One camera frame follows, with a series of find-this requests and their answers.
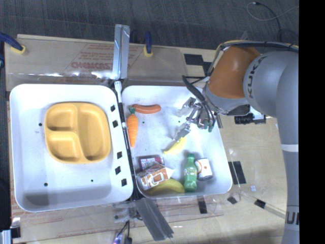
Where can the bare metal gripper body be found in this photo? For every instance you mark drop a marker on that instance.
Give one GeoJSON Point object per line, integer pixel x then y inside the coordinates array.
{"type": "Point", "coordinates": [201, 117]}

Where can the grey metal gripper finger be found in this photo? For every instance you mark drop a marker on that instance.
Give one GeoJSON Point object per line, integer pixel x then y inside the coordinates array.
{"type": "Point", "coordinates": [186, 107]}
{"type": "Point", "coordinates": [183, 131]}

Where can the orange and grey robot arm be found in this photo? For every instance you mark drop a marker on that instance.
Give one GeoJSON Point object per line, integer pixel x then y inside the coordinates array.
{"type": "Point", "coordinates": [274, 80]}

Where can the small yellow banana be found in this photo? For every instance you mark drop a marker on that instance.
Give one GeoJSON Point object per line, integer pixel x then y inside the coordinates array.
{"type": "Point", "coordinates": [177, 147]}

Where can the white plastic tray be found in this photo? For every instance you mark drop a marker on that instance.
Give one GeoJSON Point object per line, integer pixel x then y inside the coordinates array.
{"type": "Point", "coordinates": [63, 187]}
{"type": "Point", "coordinates": [157, 126]}

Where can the orange sausage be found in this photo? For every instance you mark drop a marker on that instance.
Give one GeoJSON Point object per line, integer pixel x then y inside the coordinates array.
{"type": "Point", "coordinates": [147, 108]}

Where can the white can orange print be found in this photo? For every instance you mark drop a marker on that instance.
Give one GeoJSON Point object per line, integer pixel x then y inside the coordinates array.
{"type": "Point", "coordinates": [205, 169]}

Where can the green bottle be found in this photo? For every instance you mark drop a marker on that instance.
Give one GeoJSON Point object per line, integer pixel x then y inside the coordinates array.
{"type": "Point", "coordinates": [190, 177]}

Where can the maroon packet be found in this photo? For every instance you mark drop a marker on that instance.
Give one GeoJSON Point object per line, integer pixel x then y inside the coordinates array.
{"type": "Point", "coordinates": [147, 161]}

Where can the orange carrot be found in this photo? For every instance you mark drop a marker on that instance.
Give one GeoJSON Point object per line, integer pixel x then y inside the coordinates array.
{"type": "Point", "coordinates": [132, 128]}

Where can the orange and white carton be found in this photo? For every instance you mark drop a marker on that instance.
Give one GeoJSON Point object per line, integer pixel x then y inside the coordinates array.
{"type": "Point", "coordinates": [155, 178]}

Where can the large yellow banana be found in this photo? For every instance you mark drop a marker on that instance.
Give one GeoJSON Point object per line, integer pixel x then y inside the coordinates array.
{"type": "Point", "coordinates": [170, 185]}

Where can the thin black and white rod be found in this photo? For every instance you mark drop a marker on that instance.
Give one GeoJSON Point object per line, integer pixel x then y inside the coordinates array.
{"type": "Point", "coordinates": [123, 116]}

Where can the yellow divided plate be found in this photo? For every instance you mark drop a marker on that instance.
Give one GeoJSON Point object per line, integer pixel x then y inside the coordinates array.
{"type": "Point", "coordinates": [94, 128]}

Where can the brown cardboard board red print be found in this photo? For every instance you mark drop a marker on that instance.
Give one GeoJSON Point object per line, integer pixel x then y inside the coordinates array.
{"type": "Point", "coordinates": [50, 57]}

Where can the black cylinder on white bracket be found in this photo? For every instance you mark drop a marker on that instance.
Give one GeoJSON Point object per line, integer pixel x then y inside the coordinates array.
{"type": "Point", "coordinates": [245, 119]}

